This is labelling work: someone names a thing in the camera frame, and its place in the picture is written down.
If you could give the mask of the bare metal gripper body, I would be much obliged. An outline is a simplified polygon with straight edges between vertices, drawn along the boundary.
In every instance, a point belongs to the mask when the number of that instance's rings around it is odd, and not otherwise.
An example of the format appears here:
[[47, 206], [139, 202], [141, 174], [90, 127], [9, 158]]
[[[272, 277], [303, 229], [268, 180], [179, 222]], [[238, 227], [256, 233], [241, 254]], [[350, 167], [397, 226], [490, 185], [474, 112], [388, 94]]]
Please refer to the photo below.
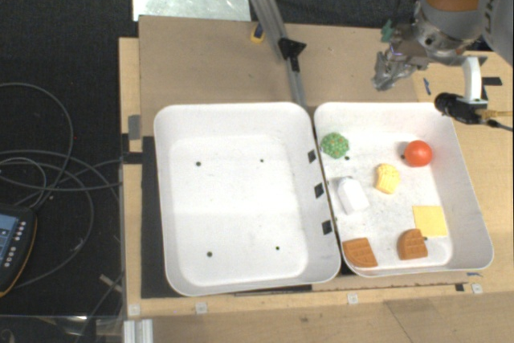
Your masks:
[[469, 46], [468, 39], [451, 37], [423, 19], [389, 25], [383, 35], [389, 44], [383, 52], [387, 71], [424, 70], [430, 63], [459, 65]]

